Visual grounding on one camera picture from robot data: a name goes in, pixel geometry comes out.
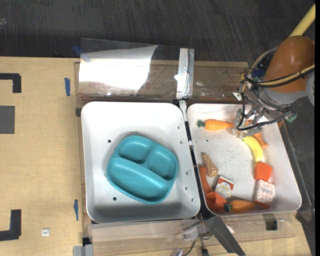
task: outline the blue bowl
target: blue bowl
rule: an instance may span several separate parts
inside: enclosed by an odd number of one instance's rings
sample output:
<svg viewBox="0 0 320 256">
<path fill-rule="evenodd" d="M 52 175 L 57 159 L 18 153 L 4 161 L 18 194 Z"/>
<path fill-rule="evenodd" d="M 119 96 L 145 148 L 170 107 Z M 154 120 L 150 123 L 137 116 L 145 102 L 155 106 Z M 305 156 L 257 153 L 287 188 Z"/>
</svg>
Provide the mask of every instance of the blue bowl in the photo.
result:
<svg viewBox="0 0 320 256">
<path fill-rule="evenodd" d="M 170 193 L 178 159 L 159 143 L 139 135 L 123 139 L 112 154 L 106 175 L 110 184 L 139 202 L 154 205 Z"/>
</svg>

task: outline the wooden surface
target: wooden surface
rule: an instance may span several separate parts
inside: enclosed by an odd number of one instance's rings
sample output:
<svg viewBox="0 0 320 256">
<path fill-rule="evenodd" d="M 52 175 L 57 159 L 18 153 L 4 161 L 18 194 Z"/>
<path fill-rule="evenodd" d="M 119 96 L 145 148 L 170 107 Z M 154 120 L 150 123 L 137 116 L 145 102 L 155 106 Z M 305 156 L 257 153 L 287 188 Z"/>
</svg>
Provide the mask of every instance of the wooden surface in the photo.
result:
<svg viewBox="0 0 320 256">
<path fill-rule="evenodd" d="M 22 93 L 0 80 L 0 105 L 15 106 L 15 134 L 0 134 L 0 231 L 9 229 L 11 209 L 21 209 L 18 240 L 0 241 L 2 255 L 72 255 L 83 235 L 75 62 L 70 58 L 0 57 L 0 73 L 19 73 Z M 66 95 L 65 78 L 71 82 Z M 79 221 L 74 201 L 78 200 Z M 247 255 L 311 255 L 301 224 L 294 237 L 242 242 Z M 50 236 L 41 236 L 50 228 Z M 210 255 L 226 254 L 221 245 Z M 170 256 L 172 250 L 127 254 Z M 201 255 L 199 248 L 190 256 Z"/>
</svg>

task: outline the black floor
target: black floor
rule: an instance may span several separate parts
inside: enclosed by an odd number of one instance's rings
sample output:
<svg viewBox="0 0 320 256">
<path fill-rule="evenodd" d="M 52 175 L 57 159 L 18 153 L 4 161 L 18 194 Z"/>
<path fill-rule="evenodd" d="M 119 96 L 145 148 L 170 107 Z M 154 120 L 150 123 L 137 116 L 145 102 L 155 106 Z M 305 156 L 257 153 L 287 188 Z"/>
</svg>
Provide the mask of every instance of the black floor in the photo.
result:
<svg viewBox="0 0 320 256">
<path fill-rule="evenodd" d="M 312 0 L 1 0 L 0 56 L 75 57 L 81 38 L 195 48 L 201 61 L 252 65 L 293 31 Z M 305 36 L 315 40 L 315 23 Z M 315 208 L 315 108 L 295 104 L 288 126 L 306 197 Z M 315 255 L 315 214 L 301 218 Z"/>
</svg>

